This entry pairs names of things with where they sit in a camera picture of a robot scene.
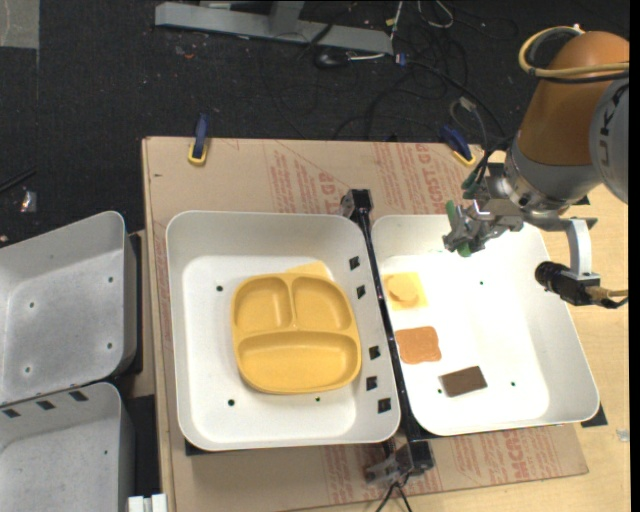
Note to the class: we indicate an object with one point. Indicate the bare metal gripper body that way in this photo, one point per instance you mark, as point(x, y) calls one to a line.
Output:
point(505, 215)

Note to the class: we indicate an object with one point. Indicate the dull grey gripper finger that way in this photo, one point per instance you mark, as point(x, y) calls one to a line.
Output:
point(481, 239)
point(452, 236)

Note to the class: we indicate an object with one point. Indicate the green long toy vegetable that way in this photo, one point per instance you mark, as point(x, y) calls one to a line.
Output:
point(466, 250)

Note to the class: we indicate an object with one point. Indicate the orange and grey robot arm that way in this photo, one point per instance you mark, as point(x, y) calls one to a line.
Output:
point(560, 115)

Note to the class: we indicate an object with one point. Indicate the tan round biscuit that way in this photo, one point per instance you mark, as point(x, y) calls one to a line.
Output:
point(401, 290)

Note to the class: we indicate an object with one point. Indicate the white plastic tray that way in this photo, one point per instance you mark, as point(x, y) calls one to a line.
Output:
point(500, 330)
point(55, 460)
point(210, 350)
point(60, 310)

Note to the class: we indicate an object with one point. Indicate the thin black rod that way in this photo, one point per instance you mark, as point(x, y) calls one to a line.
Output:
point(385, 310)

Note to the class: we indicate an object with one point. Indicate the orange-brown bread slice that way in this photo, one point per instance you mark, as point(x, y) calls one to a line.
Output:
point(418, 345)

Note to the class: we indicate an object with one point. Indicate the brown rectangular biscuit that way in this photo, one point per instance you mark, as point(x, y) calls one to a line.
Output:
point(463, 381)

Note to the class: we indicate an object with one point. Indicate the yellow divided plate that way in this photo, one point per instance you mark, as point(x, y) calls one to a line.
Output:
point(295, 350)

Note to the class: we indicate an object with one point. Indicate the brown cardboard board red print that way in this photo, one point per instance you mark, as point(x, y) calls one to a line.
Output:
point(240, 170)

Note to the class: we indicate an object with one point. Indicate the black cylinder on white bracket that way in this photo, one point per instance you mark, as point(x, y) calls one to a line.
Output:
point(570, 285)

